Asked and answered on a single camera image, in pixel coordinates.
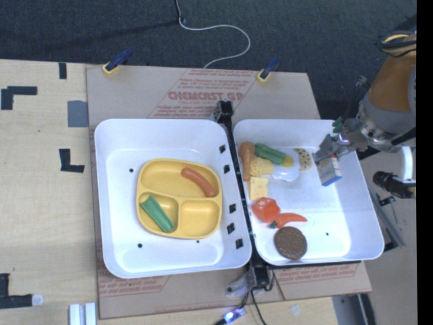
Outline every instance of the toy cookie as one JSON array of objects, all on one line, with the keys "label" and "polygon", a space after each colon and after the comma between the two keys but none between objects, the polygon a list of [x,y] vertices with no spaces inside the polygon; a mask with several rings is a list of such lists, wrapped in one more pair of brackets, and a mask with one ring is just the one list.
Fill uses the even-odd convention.
[{"label": "toy cookie", "polygon": [[278,229],[274,243],[278,253],[291,260],[298,260],[306,253],[306,238],[293,226]]}]

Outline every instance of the blue clamp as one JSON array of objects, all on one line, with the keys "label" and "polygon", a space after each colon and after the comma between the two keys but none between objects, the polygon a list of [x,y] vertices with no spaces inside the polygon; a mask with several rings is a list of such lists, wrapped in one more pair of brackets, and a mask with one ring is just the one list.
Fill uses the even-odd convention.
[{"label": "blue clamp", "polygon": [[271,71],[276,71],[279,66],[279,56],[274,57],[268,64],[266,68],[261,70],[257,74],[257,80],[261,83],[265,83],[269,79]]},{"label": "blue clamp", "polygon": [[133,51],[126,49],[115,56],[110,62],[102,66],[103,72],[110,76],[119,69],[119,65],[126,64],[128,59],[133,55]]}]

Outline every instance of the toy sausage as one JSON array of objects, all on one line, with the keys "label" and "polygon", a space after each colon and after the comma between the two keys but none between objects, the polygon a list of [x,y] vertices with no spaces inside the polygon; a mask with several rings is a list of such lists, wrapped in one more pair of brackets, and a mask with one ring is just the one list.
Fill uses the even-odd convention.
[{"label": "toy sausage", "polygon": [[190,169],[189,167],[184,167],[181,171],[182,176],[192,180],[195,184],[197,184],[201,190],[203,190],[204,195],[207,198],[213,198],[217,195],[217,192],[212,187],[212,185],[208,182],[206,178],[200,175],[197,171]]}]

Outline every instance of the dark carpet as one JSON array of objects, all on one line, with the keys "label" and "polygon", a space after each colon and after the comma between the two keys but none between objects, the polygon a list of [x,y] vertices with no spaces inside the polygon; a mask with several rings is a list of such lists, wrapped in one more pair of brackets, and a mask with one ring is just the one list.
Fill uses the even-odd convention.
[{"label": "dark carpet", "polygon": [[[415,30],[417,0],[179,0],[187,26],[231,24],[250,51],[210,68],[307,72],[322,118],[346,109],[354,80],[374,80],[386,58],[375,46]],[[200,68],[243,51],[226,28],[177,24],[175,0],[0,0],[0,58],[103,64],[132,49],[128,64]]]}]

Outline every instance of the green toy vegetable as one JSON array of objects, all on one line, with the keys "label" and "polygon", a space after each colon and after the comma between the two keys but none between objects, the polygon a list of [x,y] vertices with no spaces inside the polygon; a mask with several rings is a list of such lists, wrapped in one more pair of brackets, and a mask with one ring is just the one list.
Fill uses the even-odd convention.
[{"label": "green toy vegetable", "polygon": [[140,207],[158,224],[163,232],[170,232],[174,228],[173,222],[168,218],[153,195],[140,204]]},{"label": "green toy vegetable", "polygon": [[266,144],[256,144],[255,145],[255,154],[261,158],[270,160],[272,163],[276,165],[281,165],[283,163],[286,154],[280,152],[279,150],[272,149],[268,147]]}]

